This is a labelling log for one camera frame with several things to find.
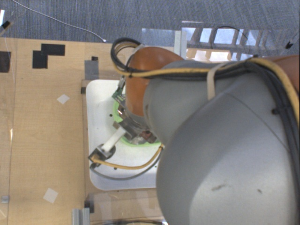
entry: white paper square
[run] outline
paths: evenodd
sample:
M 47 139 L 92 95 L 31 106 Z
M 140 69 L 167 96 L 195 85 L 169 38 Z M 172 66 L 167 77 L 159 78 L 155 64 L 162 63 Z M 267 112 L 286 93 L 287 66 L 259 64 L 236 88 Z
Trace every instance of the white paper square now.
M 63 94 L 57 99 L 57 101 L 59 101 L 61 104 L 65 104 L 69 99 L 70 98 L 66 94 Z
M 53 189 L 48 188 L 48 190 L 45 193 L 43 198 L 50 203 L 54 203 L 57 195 L 58 195 L 58 192 L 55 192 Z

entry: green circular object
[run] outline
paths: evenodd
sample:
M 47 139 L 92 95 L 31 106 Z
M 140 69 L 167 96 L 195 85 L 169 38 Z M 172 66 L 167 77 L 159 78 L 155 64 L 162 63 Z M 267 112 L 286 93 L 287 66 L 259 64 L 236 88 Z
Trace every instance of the green circular object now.
M 118 107 L 119 107 L 119 103 L 117 101 L 114 101 L 113 103 L 113 108 L 112 108 L 112 117 L 113 119 L 119 123 L 119 122 L 122 122 L 123 119 L 120 117 L 119 113 L 118 113 Z M 122 137 L 121 138 L 121 141 L 128 145 L 128 146 L 131 146 L 131 147 L 148 147 L 148 146 L 157 146 L 157 145 L 160 145 L 161 142 L 155 142 L 155 143 L 149 143 L 149 142 L 145 142 L 145 143 L 142 143 L 142 144 L 139 144 L 139 145 L 136 145 L 136 144 L 132 144 L 130 141 L 128 141 L 127 138 L 125 137 Z

